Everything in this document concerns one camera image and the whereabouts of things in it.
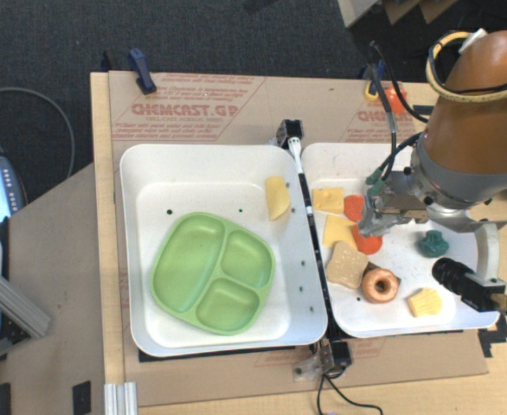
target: toy donut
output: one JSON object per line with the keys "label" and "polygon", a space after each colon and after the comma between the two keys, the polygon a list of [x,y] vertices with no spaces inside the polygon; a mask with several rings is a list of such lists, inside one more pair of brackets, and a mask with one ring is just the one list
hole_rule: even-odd
{"label": "toy donut", "polygon": [[376,268],[368,271],[361,283],[363,295],[371,303],[387,303],[398,293],[398,278],[388,269]]}

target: orange object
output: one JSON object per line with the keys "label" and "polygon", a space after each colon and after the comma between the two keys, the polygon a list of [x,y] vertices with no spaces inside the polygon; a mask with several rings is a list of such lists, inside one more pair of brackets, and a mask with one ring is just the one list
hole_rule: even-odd
{"label": "orange object", "polygon": [[366,255],[377,253],[382,247],[382,236],[373,237],[371,235],[369,237],[363,237],[359,233],[359,228],[357,225],[351,227],[351,234],[353,235],[354,241],[356,242],[357,250],[359,252],[363,252]]}
{"label": "orange object", "polygon": [[361,288],[371,303],[387,303],[395,298],[399,284],[394,273],[379,267],[363,276]]}
{"label": "orange object", "polygon": [[[406,108],[401,103],[400,98],[398,97],[398,94],[396,93],[393,86],[385,89],[384,92],[386,93],[386,98],[388,99],[390,108],[392,108],[392,112],[394,114],[402,114],[406,111]],[[400,88],[400,92],[401,95],[403,95],[403,98],[407,97],[408,93],[406,93],[405,90]]]}
{"label": "orange object", "polygon": [[365,198],[362,195],[348,195],[343,199],[343,214],[352,221],[359,221],[363,218],[363,203]]}

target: blue clamp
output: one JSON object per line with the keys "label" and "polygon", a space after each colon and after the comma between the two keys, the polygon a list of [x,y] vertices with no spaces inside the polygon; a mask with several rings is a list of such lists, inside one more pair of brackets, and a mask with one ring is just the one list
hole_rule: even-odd
{"label": "blue clamp", "polygon": [[140,87],[140,90],[144,95],[154,93],[157,90],[157,86],[153,82],[148,70],[148,64],[146,63],[146,56],[142,54],[140,49],[131,49],[127,56],[131,69],[138,74],[136,82]]}

